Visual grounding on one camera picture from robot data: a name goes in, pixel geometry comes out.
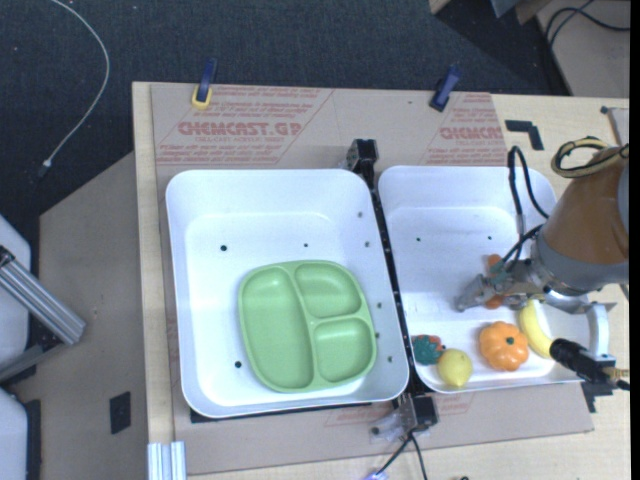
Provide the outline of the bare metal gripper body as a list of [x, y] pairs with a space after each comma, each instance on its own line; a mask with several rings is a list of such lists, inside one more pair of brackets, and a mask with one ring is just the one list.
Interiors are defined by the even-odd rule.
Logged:
[[503, 297], [530, 298], [544, 296], [552, 288], [552, 278], [536, 260], [498, 260], [489, 267], [489, 284]]

